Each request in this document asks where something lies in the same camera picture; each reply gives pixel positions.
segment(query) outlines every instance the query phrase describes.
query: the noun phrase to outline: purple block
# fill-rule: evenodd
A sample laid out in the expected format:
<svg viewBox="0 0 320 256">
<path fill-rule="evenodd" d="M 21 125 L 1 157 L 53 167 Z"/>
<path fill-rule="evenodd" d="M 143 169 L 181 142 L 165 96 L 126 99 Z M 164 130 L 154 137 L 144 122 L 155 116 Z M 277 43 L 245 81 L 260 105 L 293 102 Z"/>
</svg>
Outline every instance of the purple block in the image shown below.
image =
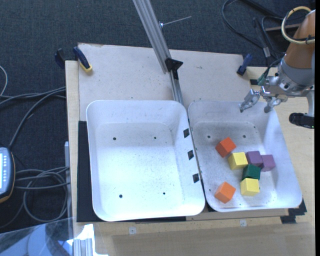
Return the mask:
<svg viewBox="0 0 320 256">
<path fill-rule="evenodd" d="M 263 154 L 261 157 L 263 161 L 262 165 L 260 166 L 262 172 L 270 171 L 276 167 L 276 163 L 272 154 Z"/>
<path fill-rule="evenodd" d="M 264 162 L 259 151 L 249 151 L 245 154 L 249 164 L 260 167 Z"/>
</svg>

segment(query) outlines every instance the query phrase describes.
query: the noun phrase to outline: wooden block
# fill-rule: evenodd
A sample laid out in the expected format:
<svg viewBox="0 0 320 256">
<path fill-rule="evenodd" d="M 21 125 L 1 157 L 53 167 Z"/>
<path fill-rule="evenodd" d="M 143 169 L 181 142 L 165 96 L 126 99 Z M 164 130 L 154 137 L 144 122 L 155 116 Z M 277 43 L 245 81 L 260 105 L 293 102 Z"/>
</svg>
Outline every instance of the wooden block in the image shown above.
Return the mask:
<svg viewBox="0 0 320 256">
<path fill-rule="evenodd" d="M 236 148 L 236 144 L 232 141 L 230 137 L 226 137 L 222 141 L 220 141 L 216 146 L 215 149 L 218 151 L 220 156 L 223 158 L 228 155 L 232 150 Z"/>
<path fill-rule="evenodd" d="M 232 153 L 228 157 L 228 162 L 231 170 L 242 169 L 248 165 L 245 152 Z"/>
<path fill-rule="evenodd" d="M 259 180 L 256 178 L 245 178 L 240 182 L 241 195 L 254 196 L 260 192 Z"/>
<path fill-rule="evenodd" d="M 271 171 L 274 167 L 276 167 L 276 163 L 272 154 L 264 154 L 261 155 L 261 157 L 262 165 L 260 167 L 262 172 Z"/>
<path fill-rule="evenodd" d="M 259 151 L 249 151 L 245 153 L 246 159 L 249 164 L 254 166 L 261 166 L 263 164 L 263 160 Z"/>
<path fill-rule="evenodd" d="M 260 167 L 249 163 L 246 167 L 243 168 L 241 180 L 245 178 L 260 180 L 260 173 L 261 173 Z"/>
<path fill-rule="evenodd" d="M 235 191 L 236 188 L 225 181 L 217 188 L 214 197 L 226 204 L 232 199 L 232 197 L 235 194 Z"/>
</svg>

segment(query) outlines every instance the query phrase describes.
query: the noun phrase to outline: black cable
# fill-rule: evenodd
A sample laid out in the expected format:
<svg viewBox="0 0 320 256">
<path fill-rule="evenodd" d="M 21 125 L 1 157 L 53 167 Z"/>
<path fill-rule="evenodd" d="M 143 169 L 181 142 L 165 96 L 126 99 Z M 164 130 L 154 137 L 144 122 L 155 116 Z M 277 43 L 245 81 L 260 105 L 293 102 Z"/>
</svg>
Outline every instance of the black cable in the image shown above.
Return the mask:
<svg viewBox="0 0 320 256">
<path fill-rule="evenodd" d="M 270 49 L 269 49 L 268 44 L 265 41 L 264 35 L 261 35 L 262 28 L 261 28 L 260 22 L 255 17 L 252 20 L 252 25 L 253 25 L 253 27 L 255 29 L 257 38 L 259 39 L 259 41 L 260 41 L 260 43 L 262 45 L 262 50 L 263 50 L 263 54 L 264 54 L 264 57 L 265 57 L 265 64 L 268 67 L 269 66 L 268 60 L 269 60 L 269 57 L 271 56 Z"/>
<path fill-rule="evenodd" d="M 274 62 L 272 62 L 268 67 L 267 69 L 263 72 L 263 76 L 264 78 L 266 78 L 269 74 L 269 71 L 272 67 L 275 67 L 276 65 L 278 65 L 280 62 L 281 62 L 282 58 L 279 58 L 277 60 L 275 60 Z"/>
<path fill-rule="evenodd" d="M 227 6 L 229 6 L 230 4 L 236 2 L 238 0 L 227 0 L 224 2 L 222 9 L 221 9 L 221 15 L 222 15 L 222 19 L 224 21 L 224 23 L 226 24 L 226 26 L 235 34 L 239 35 L 240 37 L 244 38 L 245 40 L 249 41 L 250 43 L 252 43 L 253 45 L 257 46 L 260 49 L 263 49 L 263 46 L 261 46 L 259 40 L 257 40 L 256 37 L 252 37 L 252 36 L 248 36 L 244 33 L 239 32 L 238 30 L 236 30 L 227 20 L 226 16 L 225 16 L 225 9 Z"/>
<path fill-rule="evenodd" d="M 53 222 L 53 221 L 57 221 L 59 219 L 61 219 L 64 214 L 67 212 L 67 203 L 68 203 L 68 189 L 67 189 L 67 185 L 69 185 L 69 182 L 66 182 L 65 179 L 60 175 L 61 173 L 64 173 L 65 171 L 67 171 L 69 169 L 69 167 L 63 166 L 63 167 L 57 167 L 57 168 L 53 168 L 53 169 L 49 169 L 49 170 L 40 170 L 40 169 L 24 169 L 24 170 L 20 170 L 17 171 L 15 174 L 16 176 L 19 176 L 21 174 L 24 173 L 37 173 L 36 176 L 30 176 L 30 177 L 22 177 L 22 178 L 16 178 L 15 182 L 21 182 L 21 181 L 25 181 L 25 180 L 32 180 L 30 181 L 27 186 L 17 186 L 15 185 L 14 188 L 15 189 L 23 189 L 26 190 L 23 193 L 23 197 L 22 197 L 22 203 L 21 206 L 19 207 L 18 211 L 16 212 L 16 214 L 13 216 L 13 218 L 7 222 L 6 224 L 0 226 L 0 229 L 3 229 L 5 227 L 7 227 L 8 225 L 10 225 L 12 222 L 15 221 L 15 219 L 18 217 L 18 215 L 20 214 L 20 212 L 24 209 L 26 211 L 26 213 L 34 220 L 41 222 L 41 223 L 49 223 L 49 222 Z M 40 186 L 40 187 L 35 187 L 36 181 L 38 179 L 54 179 L 55 181 L 58 182 L 57 185 L 50 185 L 50 186 Z M 27 199 L 28 199 L 28 194 L 30 192 L 30 190 L 43 190 L 43 189 L 54 189 L 54 188 L 58 188 L 58 187 L 62 187 L 64 190 L 64 201 L 62 204 L 62 208 L 61 211 L 59 213 L 59 215 L 53 219 L 41 219 L 37 216 L 35 216 L 33 213 L 31 213 L 31 211 L 28 208 L 28 204 L 27 204 Z"/>
<path fill-rule="evenodd" d="M 29 111 L 24 115 L 23 119 L 21 120 L 18 128 L 16 129 L 16 131 L 15 131 L 15 133 L 14 133 L 12 139 L 11 139 L 11 142 L 10 142 L 9 145 L 8 145 L 8 149 L 9 149 L 9 150 L 12 149 L 13 144 L 14 144 L 17 136 L 18 136 L 18 133 L 19 133 L 20 129 L 22 128 L 24 122 L 25 122 L 25 121 L 27 120 L 27 118 L 29 117 L 30 113 L 31 113 L 38 105 L 40 105 L 45 99 L 47 99 L 47 98 L 49 98 L 49 97 L 51 97 L 51 96 L 53 96 L 53 95 L 55 95 L 55 94 L 58 94 L 58 93 L 60 93 L 60 92 L 64 92 L 64 90 L 65 90 L 65 89 L 55 90 L 55 91 L 47 94 L 46 96 L 44 96 L 44 97 L 42 97 L 40 100 L 38 100 L 38 102 L 36 102 L 36 103 L 29 109 Z"/>
<path fill-rule="evenodd" d="M 9 101 L 13 101 L 13 100 L 29 100 L 29 99 L 34 99 L 34 98 L 40 98 L 42 96 L 46 96 L 52 93 L 63 93 L 66 91 L 66 87 L 60 87 L 57 89 L 53 89 L 50 91 L 46 91 L 46 92 L 41 92 L 41 93 L 25 93 L 25 94 L 20 94 L 20 95 L 16 95 L 16 96 L 8 96 L 8 95 L 1 95 L 0 99 L 3 98 L 5 100 L 0 102 L 0 105 L 7 103 Z M 63 98 L 66 99 L 65 96 L 63 95 L 55 95 L 53 94 L 54 97 L 58 97 L 58 98 Z"/>
<path fill-rule="evenodd" d="M 285 55 L 285 52 L 281 52 L 281 51 L 277 51 L 274 49 L 274 46 L 273 44 L 271 43 L 271 40 L 268 36 L 268 33 L 266 31 L 266 28 L 265 28 L 265 20 L 266 19 L 273 19 L 273 20 L 278 20 L 280 21 L 280 25 L 281 25 L 281 21 L 283 20 L 282 18 L 278 18 L 278 17 L 274 17 L 274 16 L 264 16 L 262 19 L 261 19 L 261 29 L 262 29 L 262 32 L 264 34 L 264 37 L 265 39 L 267 40 L 267 43 L 269 45 L 269 48 L 272 50 L 272 52 L 277 56 L 277 59 L 279 58 L 282 58 L 284 55 Z"/>
</svg>

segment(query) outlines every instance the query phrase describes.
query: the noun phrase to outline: cable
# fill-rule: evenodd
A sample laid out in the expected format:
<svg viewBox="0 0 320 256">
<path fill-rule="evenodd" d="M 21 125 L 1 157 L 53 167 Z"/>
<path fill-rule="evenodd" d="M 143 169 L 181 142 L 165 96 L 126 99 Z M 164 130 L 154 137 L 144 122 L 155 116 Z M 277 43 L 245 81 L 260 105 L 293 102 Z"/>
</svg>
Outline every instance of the cable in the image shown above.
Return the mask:
<svg viewBox="0 0 320 256">
<path fill-rule="evenodd" d="M 275 60 L 274 62 L 272 62 L 267 69 L 263 72 L 264 77 L 266 78 L 269 74 L 269 71 L 272 67 L 275 67 L 276 65 L 278 65 L 281 62 L 282 58 L 279 58 L 277 60 Z"/>
<path fill-rule="evenodd" d="M 51 97 L 51 96 L 53 96 L 53 95 L 55 95 L 55 94 L 57 94 L 57 93 L 64 92 L 64 90 L 65 90 L 65 89 L 64 89 L 64 87 L 63 87 L 63 89 L 55 90 L 55 91 L 47 94 L 46 96 L 44 96 L 44 97 L 42 97 L 40 100 L 38 100 L 38 102 L 36 102 L 36 103 L 29 109 L 29 111 L 24 115 L 23 119 L 21 120 L 18 128 L 16 129 L 16 131 L 15 131 L 15 133 L 14 133 L 14 135 L 13 135 L 13 137 L 12 137 L 12 139 L 11 139 L 9 145 L 8 145 L 8 149 L 9 149 L 9 150 L 12 149 L 12 146 L 13 146 L 13 144 L 14 144 L 17 136 L 18 136 L 18 133 L 19 133 L 20 129 L 22 128 L 24 122 L 25 122 L 25 121 L 27 120 L 27 118 L 29 117 L 30 113 L 31 113 L 38 105 L 40 105 L 45 99 L 47 99 L 47 98 L 49 98 L 49 97 Z"/>
<path fill-rule="evenodd" d="M 5 92 L 6 88 L 7 88 L 7 85 L 8 85 L 8 74 L 7 74 L 6 70 L 1 65 L 0 65 L 0 69 L 3 71 L 3 73 L 5 75 L 4 87 L 3 87 L 3 89 L 2 89 L 2 91 L 0 93 L 0 96 L 1 96 L 2 94 L 4 94 L 4 92 Z"/>
<path fill-rule="evenodd" d="M 270 49 L 269 49 L 269 46 L 266 42 L 266 38 L 265 38 L 264 33 L 262 33 L 262 35 L 261 35 L 262 26 L 261 26 L 260 22 L 255 17 L 252 20 L 252 25 L 255 29 L 255 32 L 256 32 L 256 35 L 257 35 L 259 41 L 261 42 L 264 57 L 265 57 L 265 63 L 266 63 L 266 66 L 268 66 L 269 65 L 268 60 L 271 57 L 271 54 L 270 54 Z"/>
<path fill-rule="evenodd" d="M 229 6 L 230 4 L 236 2 L 237 0 L 227 0 L 224 2 L 224 4 L 222 5 L 222 9 L 221 9 L 221 15 L 222 15 L 222 19 L 224 21 L 224 23 L 226 24 L 226 26 L 235 34 L 239 35 L 240 37 L 244 38 L 245 40 L 249 41 L 250 43 L 252 43 L 253 45 L 257 46 L 260 49 L 264 49 L 263 46 L 260 45 L 259 40 L 256 37 L 251 37 L 248 36 L 246 34 L 243 34 L 241 32 L 239 32 L 238 30 L 236 30 L 228 21 L 227 18 L 225 16 L 225 9 L 227 6 Z M 270 54 L 273 58 L 277 59 L 277 56 L 275 56 L 273 53 Z"/>
<path fill-rule="evenodd" d="M 274 49 L 273 47 L 273 44 L 271 43 L 270 39 L 269 39 L 269 36 L 268 36 L 268 33 L 266 31 L 266 28 L 265 28 L 265 20 L 266 19 L 273 19 L 273 20 L 278 20 L 278 21 L 282 21 L 283 19 L 282 18 L 279 18 L 279 17 L 275 17 L 275 16 L 264 16 L 262 19 L 261 19 L 261 30 L 264 34 L 264 37 L 265 39 L 267 40 L 267 43 L 269 45 L 269 48 L 272 50 L 272 52 L 277 56 L 277 59 L 279 59 L 280 57 L 278 56 L 278 54 L 281 54 L 281 57 L 283 57 L 285 55 L 285 52 L 281 52 L 281 51 L 277 51 Z"/>
<path fill-rule="evenodd" d="M 18 186 L 15 185 L 14 188 L 15 189 L 20 189 L 20 190 L 25 190 L 25 192 L 23 193 L 23 197 L 22 197 L 22 203 L 21 206 L 19 207 L 18 211 L 16 212 L 16 214 L 13 216 L 13 218 L 7 222 L 6 224 L 0 226 L 0 229 L 3 229 L 5 227 L 7 227 L 8 225 L 10 225 L 13 221 L 15 221 L 15 219 L 18 217 L 18 215 L 20 214 L 20 212 L 24 209 L 26 211 L 26 213 L 34 220 L 41 222 L 41 223 L 49 223 L 49 222 L 53 222 L 53 221 L 57 221 L 59 219 L 61 219 L 64 214 L 67 212 L 67 207 L 68 207 L 68 189 L 67 189 L 67 185 L 69 185 L 69 182 L 66 182 L 65 179 L 61 176 L 61 173 L 64 173 L 65 171 L 67 171 L 69 169 L 69 167 L 66 166 L 62 166 L 62 167 L 57 167 L 57 168 L 53 168 L 53 169 L 49 169 L 49 170 L 40 170 L 40 169 L 24 169 L 24 170 L 20 170 L 17 171 L 15 174 L 16 176 L 25 174 L 25 173 L 36 173 L 35 176 L 30 176 L 30 177 L 21 177 L 21 178 L 16 178 L 15 182 L 21 182 L 21 181 L 26 181 L 26 180 L 32 180 L 30 181 L 26 186 Z M 54 181 L 58 182 L 58 184 L 56 185 L 49 185 L 49 186 L 35 186 L 36 182 L 39 179 L 53 179 Z M 31 190 L 49 190 L 49 189 L 55 189 L 55 188 L 59 188 L 62 187 L 64 190 L 64 200 L 63 200 L 63 204 L 62 204 L 62 208 L 59 212 L 59 215 L 53 219 L 42 219 L 39 218 L 37 216 L 35 216 L 29 209 L 28 207 L 28 203 L 27 203 L 27 199 L 28 199 L 28 195 L 29 192 Z"/>
<path fill-rule="evenodd" d="M 316 43 L 316 37 L 315 36 L 311 36 L 311 37 L 306 37 L 306 38 L 293 38 L 291 36 L 289 36 L 286 32 L 286 22 L 287 22 L 287 19 L 296 11 L 300 11 L 300 10 L 305 10 L 307 11 L 308 13 L 311 12 L 311 9 L 306 7 L 306 6 L 298 6 L 296 8 L 293 8 L 291 11 L 289 11 L 286 16 L 284 17 L 283 21 L 282 21 L 282 24 L 281 24 L 281 33 L 283 35 L 283 37 L 291 42 L 291 43 L 294 43 L 294 44 L 297 44 L 297 45 L 309 45 L 309 44 L 315 44 Z"/>
<path fill-rule="evenodd" d="M 0 105 L 7 103 L 9 101 L 13 101 L 13 100 L 29 100 L 29 99 L 35 99 L 35 98 L 39 98 L 42 96 L 46 96 L 48 94 L 51 93 L 62 93 L 66 91 L 66 87 L 60 87 L 57 89 L 53 89 L 53 90 L 49 90 L 46 92 L 41 92 L 41 93 L 25 93 L 25 94 L 20 94 L 20 95 L 16 95 L 16 96 L 7 96 L 7 95 L 0 95 L 0 99 L 3 98 L 5 100 L 0 102 Z M 55 95 L 53 94 L 54 97 L 58 97 L 58 98 L 62 98 L 62 99 L 66 99 L 65 96 L 63 95 Z"/>
</svg>

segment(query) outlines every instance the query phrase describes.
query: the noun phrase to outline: yellow block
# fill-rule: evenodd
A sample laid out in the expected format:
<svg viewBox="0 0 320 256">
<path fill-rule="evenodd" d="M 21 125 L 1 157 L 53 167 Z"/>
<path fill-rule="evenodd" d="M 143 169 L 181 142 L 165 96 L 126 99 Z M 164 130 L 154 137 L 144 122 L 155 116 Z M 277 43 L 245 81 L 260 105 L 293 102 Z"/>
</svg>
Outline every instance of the yellow block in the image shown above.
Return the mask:
<svg viewBox="0 0 320 256">
<path fill-rule="evenodd" d="M 228 162 L 231 170 L 243 169 L 248 165 L 247 157 L 245 152 L 232 153 L 228 157 Z"/>
<path fill-rule="evenodd" d="M 240 182 L 241 195 L 254 196 L 260 192 L 259 180 L 255 178 L 245 178 Z"/>
</svg>

